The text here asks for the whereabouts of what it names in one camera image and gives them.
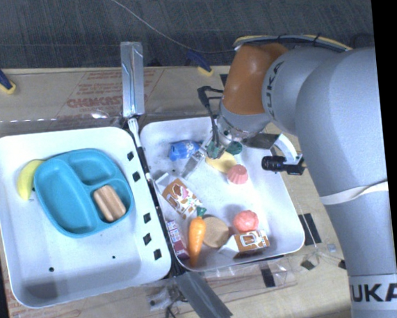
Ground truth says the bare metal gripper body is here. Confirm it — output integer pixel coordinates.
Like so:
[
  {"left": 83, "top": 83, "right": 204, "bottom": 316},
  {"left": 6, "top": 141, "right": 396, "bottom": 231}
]
[{"left": 200, "top": 120, "right": 246, "bottom": 159}]

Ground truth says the dark green round toy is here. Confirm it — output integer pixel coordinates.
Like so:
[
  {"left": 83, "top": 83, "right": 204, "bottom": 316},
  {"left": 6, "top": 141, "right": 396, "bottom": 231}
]
[{"left": 224, "top": 139, "right": 244, "bottom": 157}]

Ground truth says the blue toy packet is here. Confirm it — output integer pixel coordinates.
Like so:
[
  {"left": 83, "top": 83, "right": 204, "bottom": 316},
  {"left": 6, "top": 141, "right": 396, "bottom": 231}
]
[{"left": 167, "top": 138, "right": 203, "bottom": 163}]

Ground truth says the yellow flat toy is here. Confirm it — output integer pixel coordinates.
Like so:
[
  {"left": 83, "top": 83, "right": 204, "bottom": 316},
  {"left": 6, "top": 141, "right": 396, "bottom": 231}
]
[{"left": 204, "top": 150, "right": 239, "bottom": 175}]

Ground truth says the orange and white carton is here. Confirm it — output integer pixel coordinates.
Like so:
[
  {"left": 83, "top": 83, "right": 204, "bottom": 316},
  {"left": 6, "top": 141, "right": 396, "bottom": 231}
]
[
  {"left": 216, "top": 228, "right": 273, "bottom": 260},
  {"left": 159, "top": 175, "right": 204, "bottom": 218}
]

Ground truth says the pink ribbed jelly toy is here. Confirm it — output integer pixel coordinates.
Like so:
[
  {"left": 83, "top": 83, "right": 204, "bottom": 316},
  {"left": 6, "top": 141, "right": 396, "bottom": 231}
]
[{"left": 225, "top": 163, "right": 250, "bottom": 187}]

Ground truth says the white plastic tray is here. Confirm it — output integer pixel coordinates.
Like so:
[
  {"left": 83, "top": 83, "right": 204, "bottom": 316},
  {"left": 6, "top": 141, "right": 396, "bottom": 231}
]
[
  {"left": 138, "top": 107, "right": 308, "bottom": 277},
  {"left": 0, "top": 120, "right": 176, "bottom": 312}
]

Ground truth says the thin black and white rod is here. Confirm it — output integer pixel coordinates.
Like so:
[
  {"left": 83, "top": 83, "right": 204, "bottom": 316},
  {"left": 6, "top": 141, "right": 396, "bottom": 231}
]
[{"left": 127, "top": 113, "right": 178, "bottom": 280}]

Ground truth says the orange carrot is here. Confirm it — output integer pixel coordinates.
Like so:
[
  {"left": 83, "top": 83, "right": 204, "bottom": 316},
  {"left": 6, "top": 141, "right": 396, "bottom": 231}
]
[{"left": 183, "top": 206, "right": 213, "bottom": 269}]

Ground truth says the brown round biscuit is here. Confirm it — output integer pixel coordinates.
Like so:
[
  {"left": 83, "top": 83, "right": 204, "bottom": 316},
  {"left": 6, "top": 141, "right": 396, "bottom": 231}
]
[{"left": 199, "top": 214, "right": 233, "bottom": 251}]

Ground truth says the small red carton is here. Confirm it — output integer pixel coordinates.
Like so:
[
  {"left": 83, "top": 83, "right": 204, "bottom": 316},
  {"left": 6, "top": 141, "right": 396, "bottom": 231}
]
[{"left": 165, "top": 218, "right": 191, "bottom": 262}]

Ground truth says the pink-orange round toy fruit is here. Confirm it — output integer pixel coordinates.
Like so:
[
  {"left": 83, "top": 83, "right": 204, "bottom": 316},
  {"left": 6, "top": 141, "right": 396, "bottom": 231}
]
[{"left": 231, "top": 209, "right": 261, "bottom": 235}]

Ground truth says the tan toy hot dog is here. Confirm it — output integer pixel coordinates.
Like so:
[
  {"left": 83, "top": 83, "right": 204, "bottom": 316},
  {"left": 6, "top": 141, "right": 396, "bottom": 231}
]
[{"left": 92, "top": 183, "right": 128, "bottom": 225}]

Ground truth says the blue divided plate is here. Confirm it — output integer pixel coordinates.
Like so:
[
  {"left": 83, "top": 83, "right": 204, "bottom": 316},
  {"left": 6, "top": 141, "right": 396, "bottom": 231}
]
[{"left": 31, "top": 144, "right": 138, "bottom": 242}]

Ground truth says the brown cardboard board red print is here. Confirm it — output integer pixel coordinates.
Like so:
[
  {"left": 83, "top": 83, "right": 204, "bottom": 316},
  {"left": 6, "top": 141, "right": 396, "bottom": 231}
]
[{"left": 0, "top": 37, "right": 355, "bottom": 318}]

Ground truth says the yellow banana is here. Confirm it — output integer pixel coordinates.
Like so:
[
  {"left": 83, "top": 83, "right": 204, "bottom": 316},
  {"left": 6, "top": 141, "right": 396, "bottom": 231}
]
[{"left": 14, "top": 158, "right": 50, "bottom": 203}]

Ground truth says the black cylinder on white bracket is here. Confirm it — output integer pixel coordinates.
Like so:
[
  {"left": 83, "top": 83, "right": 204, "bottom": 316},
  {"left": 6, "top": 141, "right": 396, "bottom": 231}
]
[{"left": 258, "top": 132, "right": 307, "bottom": 180}]

